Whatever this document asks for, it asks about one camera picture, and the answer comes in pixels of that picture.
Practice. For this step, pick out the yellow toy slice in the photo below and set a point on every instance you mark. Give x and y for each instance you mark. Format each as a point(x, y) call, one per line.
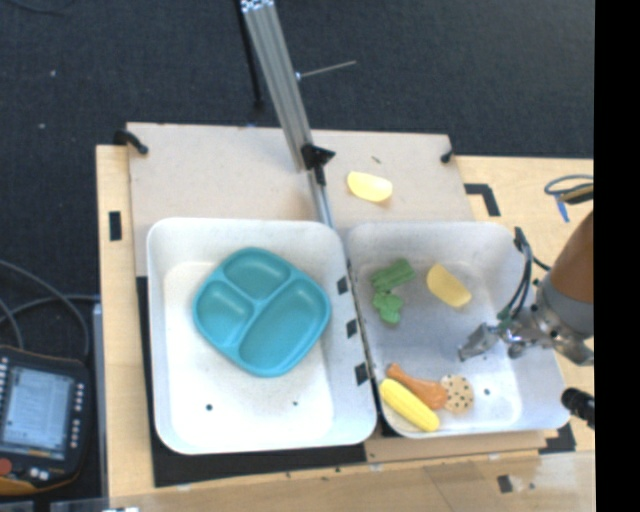
point(447, 286)
point(369, 187)

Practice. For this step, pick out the green toy beans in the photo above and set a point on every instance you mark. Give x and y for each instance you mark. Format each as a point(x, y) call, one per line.
point(392, 275)

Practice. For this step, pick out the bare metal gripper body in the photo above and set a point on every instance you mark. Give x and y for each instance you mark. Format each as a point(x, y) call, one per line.
point(545, 334)

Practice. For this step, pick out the black cylinder on white bracket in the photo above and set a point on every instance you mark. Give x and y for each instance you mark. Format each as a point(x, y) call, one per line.
point(579, 402)

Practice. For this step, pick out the white plastic tray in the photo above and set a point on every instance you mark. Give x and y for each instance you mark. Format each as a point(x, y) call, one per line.
point(250, 415)
point(430, 340)

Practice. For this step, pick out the green toy broccoli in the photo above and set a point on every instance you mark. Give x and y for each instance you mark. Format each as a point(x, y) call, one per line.
point(388, 307)

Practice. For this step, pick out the beige dotted biscuit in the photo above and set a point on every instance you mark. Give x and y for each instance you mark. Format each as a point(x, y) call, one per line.
point(458, 395)

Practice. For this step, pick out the pale wood board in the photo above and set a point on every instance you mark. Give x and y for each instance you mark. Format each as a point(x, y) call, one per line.
point(225, 175)

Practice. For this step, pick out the orange toy chicken drumstick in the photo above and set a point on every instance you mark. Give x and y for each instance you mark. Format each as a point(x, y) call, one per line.
point(420, 387)

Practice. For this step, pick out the yellow toy corn cob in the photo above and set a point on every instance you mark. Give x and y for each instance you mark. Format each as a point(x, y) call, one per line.
point(407, 405)

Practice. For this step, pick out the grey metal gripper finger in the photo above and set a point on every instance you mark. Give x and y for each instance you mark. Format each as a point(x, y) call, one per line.
point(487, 332)
point(472, 349)

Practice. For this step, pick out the blue divided plate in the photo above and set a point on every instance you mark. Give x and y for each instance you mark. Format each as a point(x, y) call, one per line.
point(262, 312)

